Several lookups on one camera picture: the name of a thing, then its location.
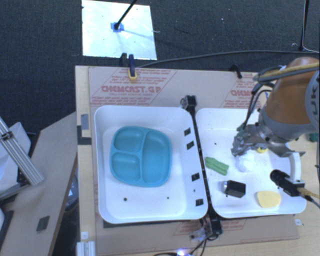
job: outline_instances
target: green sponge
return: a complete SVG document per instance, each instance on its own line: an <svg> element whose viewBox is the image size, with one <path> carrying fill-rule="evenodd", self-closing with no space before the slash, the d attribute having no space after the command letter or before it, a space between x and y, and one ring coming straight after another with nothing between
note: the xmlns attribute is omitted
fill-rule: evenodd
<svg viewBox="0 0 320 256"><path fill-rule="evenodd" d="M206 157L204 159L204 164L207 168L212 169L214 171L216 171L217 173L226 176L228 169L229 169L229 165L218 161L217 159L213 158L213 157Z"/></svg>

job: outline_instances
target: black post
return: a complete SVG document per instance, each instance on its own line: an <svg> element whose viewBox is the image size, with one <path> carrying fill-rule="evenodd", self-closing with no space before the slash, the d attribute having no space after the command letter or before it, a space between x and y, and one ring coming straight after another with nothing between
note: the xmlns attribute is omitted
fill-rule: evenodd
<svg viewBox="0 0 320 256"><path fill-rule="evenodd" d="M301 41L300 41L300 46L299 46L300 51L305 50L305 31L306 31L308 9L309 9L309 0L304 0L302 35L301 35Z"/></svg>
<svg viewBox="0 0 320 256"><path fill-rule="evenodd" d="M128 12L131 10L131 8L135 5L135 3L137 2L138 0L133 0L132 3L130 4L130 6L128 7L128 9L126 9L125 13L122 15L122 17L119 19L119 21L114 24L114 29L115 30L118 30L119 29L119 26L120 26L120 23L122 22L122 20L126 17L126 15L128 14Z"/></svg>

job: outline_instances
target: blue plate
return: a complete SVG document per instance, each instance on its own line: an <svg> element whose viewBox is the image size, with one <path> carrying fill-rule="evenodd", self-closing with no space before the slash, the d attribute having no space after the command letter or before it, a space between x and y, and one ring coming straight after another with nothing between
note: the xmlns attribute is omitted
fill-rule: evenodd
<svg viewBox="0 0 320 256"><path fill-rule="evenodd" d="M171 143L164 133L126 126L114 134L110 169L119 181L141 187L158 187L168 180L171 164Z"/></svg>

